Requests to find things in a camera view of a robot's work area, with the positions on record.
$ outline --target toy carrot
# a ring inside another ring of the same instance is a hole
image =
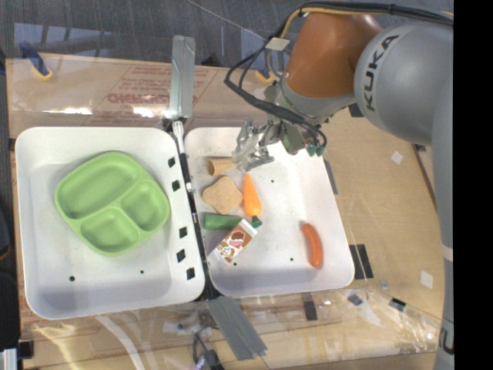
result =
[[[246,215],[249,217],[258,217],[262,213],[262,203],[252,177],[248,173],[245,174],[245,183],[243,184],[243,203]]]

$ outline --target metal bracket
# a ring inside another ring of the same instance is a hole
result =
[[[273,162],[274,158],[269,155],[265,146],[269,143],[264,139],[259,143],[260,134],[265,131],[265,127],[257,129],[252,119],[243,122],[242,128],[236,138],[236,149],[233,151],[232,161],[238,163],[236,168],[247,172],[265,163]]]
[[[0,370],[17,370],[17,350],[15,348],[0,352]]]

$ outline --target white tray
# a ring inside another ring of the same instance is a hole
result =
[[[158,232],[118,257],[97,254],[82,242],[54,201],[56,185],[67,173],[108,150],[136,158],[165,190],[171,206],[170,218]],[[36,127],[21,133],[15,155],[25,294],[35,313],[73,318],[180,304],[200,296],[205,278],[170,135],[146,128]],[[173,181],[180,185],[176,191]],[[181,250],[185,258],[178,262]]]
[[[199,128],[185,138],[201,225],[204,213],[214,213],[200,196],[216,178],[207,173],[206,160],[209,156],[231,156],[239,130]],[[305,151],[288,155],[280,143],[270,146],[269,151],[275,161],[250,171],[263,204],[263,224],[235,259],[236,266],[214,254],[208,257],[216,289],[226,296],[241,298],[347,286],[354,277],[354,263],[323,159],[309,157]],[[225,174],[242,189],[242,172],[232,168]],[[247,217],[243,205],[230,214]],[[308,263],[307,242],[300,230],[303,221],[313,224],[322,240],[321,269]],[[225,234],[203,228],[202,233],[208,254]]]

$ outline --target gray tape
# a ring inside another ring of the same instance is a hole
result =
[[[188,118],[192,116],[193,105],[195,39],[175,35],[173,37],[172,54],[169,116],[167,118]]]
[[[236,359],[242,361],[265,355],[267,346],[234,299],[220,296],[207,305]]]

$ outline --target orange carrot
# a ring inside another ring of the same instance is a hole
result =
[[[243,202],[246,215],[249,217],[258,217],[262,213],[262,203],[257,194],[257,189],[253,185],[252,177],[248,173],[245,174],[245,183],[243,185]]]
[[[304,224],[301,227],[301,231],[303,231],[310,246],[310,264],[316,268],[322,267],[324,252],[322,251],[322,243],[317,231],[310,224]]]

